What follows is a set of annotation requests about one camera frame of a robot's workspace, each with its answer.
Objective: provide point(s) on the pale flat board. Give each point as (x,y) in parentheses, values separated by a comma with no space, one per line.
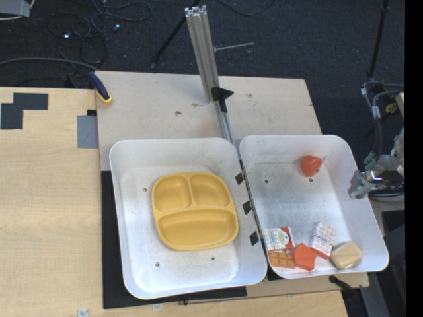
(158,111)

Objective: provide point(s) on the white carton with yellow print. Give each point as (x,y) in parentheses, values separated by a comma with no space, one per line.
(277,238)

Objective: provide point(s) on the orange block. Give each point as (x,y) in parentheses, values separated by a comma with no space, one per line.
(304,257)

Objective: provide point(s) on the yellow divided plate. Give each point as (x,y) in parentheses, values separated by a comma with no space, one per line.
(195,226)

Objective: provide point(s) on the white carton with orange print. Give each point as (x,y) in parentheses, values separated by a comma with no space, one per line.
(323,239)

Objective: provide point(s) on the brown waffle biscuit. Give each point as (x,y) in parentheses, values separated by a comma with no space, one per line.
(281,259)

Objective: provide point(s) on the red toy pepper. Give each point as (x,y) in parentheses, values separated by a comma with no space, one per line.
(310,165)

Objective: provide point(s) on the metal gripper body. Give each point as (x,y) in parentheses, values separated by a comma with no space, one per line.
(388,180)

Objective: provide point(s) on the white plastic tray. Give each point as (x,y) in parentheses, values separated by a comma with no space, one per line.
(297,203)
(185,276)

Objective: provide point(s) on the beige toy bread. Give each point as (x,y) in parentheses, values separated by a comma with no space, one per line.
(346,255)

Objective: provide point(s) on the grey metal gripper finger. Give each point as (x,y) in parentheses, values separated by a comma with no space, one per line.
(363,176)
(357,191)

